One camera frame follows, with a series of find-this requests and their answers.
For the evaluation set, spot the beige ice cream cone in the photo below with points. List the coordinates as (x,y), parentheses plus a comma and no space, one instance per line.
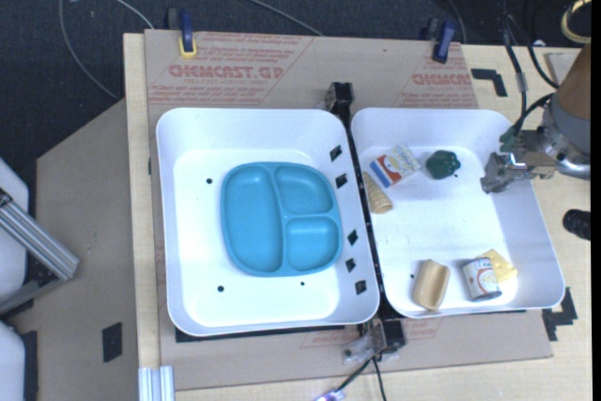
(378,197)

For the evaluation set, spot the brown cardboard board red print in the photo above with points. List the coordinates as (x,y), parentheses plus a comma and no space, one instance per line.
(291,66)

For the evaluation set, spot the beige bread roll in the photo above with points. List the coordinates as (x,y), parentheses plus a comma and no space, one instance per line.
(431,284)

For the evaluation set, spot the thin black rod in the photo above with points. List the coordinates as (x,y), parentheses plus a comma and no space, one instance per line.
(366,211)

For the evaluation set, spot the white plastic tray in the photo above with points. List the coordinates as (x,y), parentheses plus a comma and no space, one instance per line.
(441,230)
(197,220)

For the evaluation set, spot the yellow cheese slice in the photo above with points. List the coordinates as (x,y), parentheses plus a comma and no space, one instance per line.
(504,268)

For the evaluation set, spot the small white can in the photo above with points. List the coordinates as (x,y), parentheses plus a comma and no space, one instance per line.
(481,281)

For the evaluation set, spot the white red blue carton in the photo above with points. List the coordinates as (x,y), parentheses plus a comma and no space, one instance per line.
(392,166)

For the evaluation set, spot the green bell pepper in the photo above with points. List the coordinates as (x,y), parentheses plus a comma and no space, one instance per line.
(442,165)

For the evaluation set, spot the blue divided plate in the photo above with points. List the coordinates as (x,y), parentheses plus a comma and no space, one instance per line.
(253,220)

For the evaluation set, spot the black cylinder on white bracket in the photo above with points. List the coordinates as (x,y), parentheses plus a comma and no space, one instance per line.
(578,224)

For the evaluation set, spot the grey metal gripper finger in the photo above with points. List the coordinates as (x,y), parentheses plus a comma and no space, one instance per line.
(497,183)
(501,160)

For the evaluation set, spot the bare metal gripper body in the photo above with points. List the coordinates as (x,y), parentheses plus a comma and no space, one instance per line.
(535,157)

